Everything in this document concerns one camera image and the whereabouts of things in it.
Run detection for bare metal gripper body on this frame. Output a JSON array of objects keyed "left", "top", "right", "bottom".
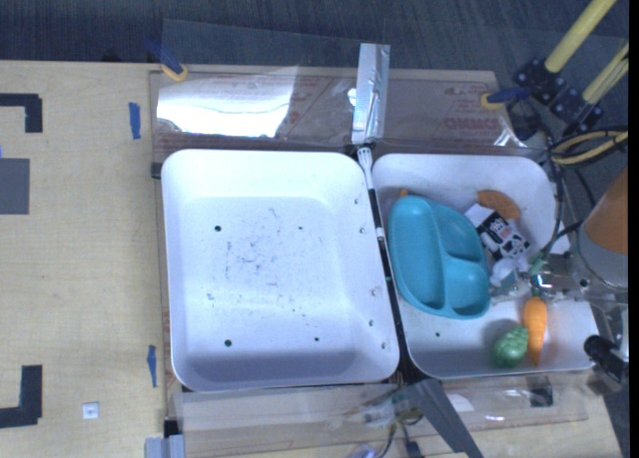
[{"left": 539, "top": 253, "right": 594, "bottom": 305}]

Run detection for white crumpled packet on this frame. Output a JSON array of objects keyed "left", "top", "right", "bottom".
[{"left": 489, "top": 253, "right": 531, "bottom": 289}]

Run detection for orange carrot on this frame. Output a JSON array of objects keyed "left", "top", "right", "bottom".
[{"left": 521, "top": 295, "right": 549, "bottom": 368}]

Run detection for green grapes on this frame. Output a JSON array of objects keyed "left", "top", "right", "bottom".
[{"left": 490, "top": 324, "right": 531, "bottom": 369}]

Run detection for black and white carton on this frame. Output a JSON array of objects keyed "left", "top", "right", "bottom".
[{"left": 463, "top": 203, "right": 532, "bottom": 262}]

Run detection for orange bread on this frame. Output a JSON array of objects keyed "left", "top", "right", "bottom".
[{"left": 475, "top": 189, "right": 522, "bottom": 221}]

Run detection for white plastic tray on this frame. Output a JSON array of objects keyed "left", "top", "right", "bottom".
[
  {"left": 160, "top": 148, "right": 401, "bottom": 393},
  {"left": 370, "top": 152, "right": 601, "bottom": 380}
]

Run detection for blue divided plate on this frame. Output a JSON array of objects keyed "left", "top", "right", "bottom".
[{"left": 386, "top": 194, "right": 492, "bottom": 321}]

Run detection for brown cardboard board red print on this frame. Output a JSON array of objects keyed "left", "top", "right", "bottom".
[{"left": 148, "top": 66, "right": 608, "bottom": 447}]

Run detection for black cylinder on white bracket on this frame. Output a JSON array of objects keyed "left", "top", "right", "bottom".
[{"left": 582, "top": 309, "right": 629, "bottom": 383}]

